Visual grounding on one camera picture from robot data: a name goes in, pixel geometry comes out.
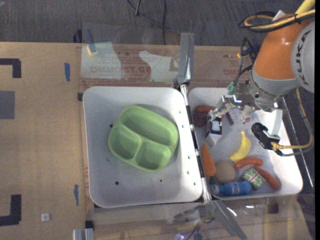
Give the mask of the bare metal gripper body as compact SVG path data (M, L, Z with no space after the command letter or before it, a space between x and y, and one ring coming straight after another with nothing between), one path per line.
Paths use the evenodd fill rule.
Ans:
M234 89L233 101L236 105L256 107L254 97L249 93L245 83L237 83Z

